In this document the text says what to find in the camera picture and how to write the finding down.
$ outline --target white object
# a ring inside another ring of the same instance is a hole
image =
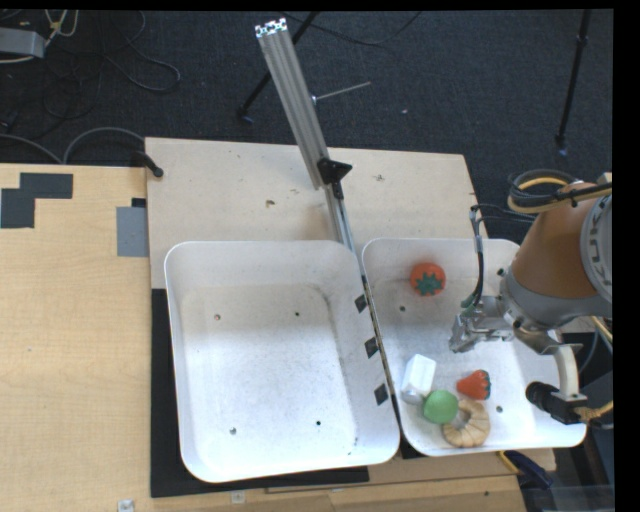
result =
[[[431,391],[436,372],[433,359],[416,354],[407,363],[402,379],[401,396],[408,404],[420,405]]]
[[[484,293],[497,295],[497,271],[507,268],[518,246],[507,240],[483,240]],[[363,267],[384,345],[393,386],[398,389],[406,361],[416,353],[438,364],[434,389],[456,394],[456,382],[470,371],[484,369],[491,376],[491,395],[483,404],[491,432],[482,446],[456,448],[444,439],[440,425],[424,420],[419,408],[398,400],[398,413],[407,441],[429,456],[473,452],[576,446],[586,434],[584,424],[564,425],[531,404],[525,396],[532,381],[558,387],[553,356],[540,356],[520,341],[480,342],[464,353],[449,350],[451,327],[460,302],[478,278],[478,259],[469,239],[376,239],[363,250]],[[416,263],[432,261],[447,275],[446,288],[421,297],[409,284]]]
[[[180,451],[207,482],[386,462],[400,432],[355,255],[184,242],[165,259]]]

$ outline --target green ball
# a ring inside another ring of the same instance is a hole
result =
[[[425,398],[422,414],[432,423],[449,423],[458,414],[458,397],[446,389],[435,389]]]

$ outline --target black strip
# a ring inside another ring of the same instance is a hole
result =
[[[20,189],[34,198],[71,199],[73,175],[21,172]]]
[[[364,342],[364,348],[367,350],[367,356],[371,359],[373,354],[378,351],[378,342],[376,341],[375,336]]]
[[[385,384],[381,384],[379,387],[377,387],[374,393],[376,395],[376,402],[378,403],[378,405],[389,398],[389,392],[387,391],[387,386]]]
[[[32,228],[35,224],[36,201],[19,188],[2,189],[0,196],[0,228]]]
[[[191,475],[180,456],[166,290],[152,290],[151,308],[150,494],[152,498],[264,487],[335,485],[369,481],[369,470],[366,466],[255,478],[224,484],[210,484]]]
[[[356,307],[358,308],[358,313],[362,313],[367,307],[367,298],[364,293],[356,299]]]

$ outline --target toy food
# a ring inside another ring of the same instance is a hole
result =
[[[438,295],[447,282],[444,269],[431,262],[418,263],[409,275],[411,287],[421,296]]]
[[[458,414],[458,397],[446,389],[434,389],[424,400],[422,414],[432,423],[448,423]]]
[[[485,370],[476,370],[456,382],[456,389],[475,400],[486,400],[491,395],[491,380]]]
[[[468,415],[464,425],[456,428],[453,423],[442,425],[442,434],[447,442],[457,448],[480,446],[487,440],[491,430],[489,414],[480,402],[462,399],[458,409]]]

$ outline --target tripod leg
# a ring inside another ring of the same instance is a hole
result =
[[[291,38],[291,41],[293,42],[293,44],[296,44],[298,42],[298,40],[302,37],[302,34],[305,33],[305,31],[309,28],[311,23],[313,23],[313,20],[316,18],[316,16],[318,16],[318,14],[320,14],[320,12],[321,11],[311,11],[309,13],[309,15],[307,16],[307,19],[304,20],[302,25],[300,25],[300,28],[298,29],[298,31]],[[249,107],[255,101],[255,99],[260,95],[260,93],[262,92],[262,89],[264,89],[264,87],[269,83],[270,80],[271,80],[271,73],[267,72],[267,74],[265,74],[262,77],[262,80],[260,80],[256,88],[245,100],[245,102],[242,105],[240,105],[240,107],[238,107],[238,118],[248,123],[253,123],[253,120],[247,115],[249,113]]]
[[[562,156],[567,154],[567,146],[565,144],[565,131],[567,129],[567,123],[569,121],[569,112],[571,111],[571,103],[573,102],[573,93],[576,88],[576,81],[578,79],[578,70],[580,69],[580,60],[582,59],[582,50],[587,45],[587,29],[589,28],[589,21],[591,18],[591,9],[585,9],[582,13],[582,22],[580,23],[580,32],[576,39],[576,54],[573,59],[573,69],[571,70],[571,79],[569,81],[569,90],[567,92],[567,99],[564,104],[564,112],[562,113],[562,120],[560,121],[560,128],[556,134],[556,145]]]

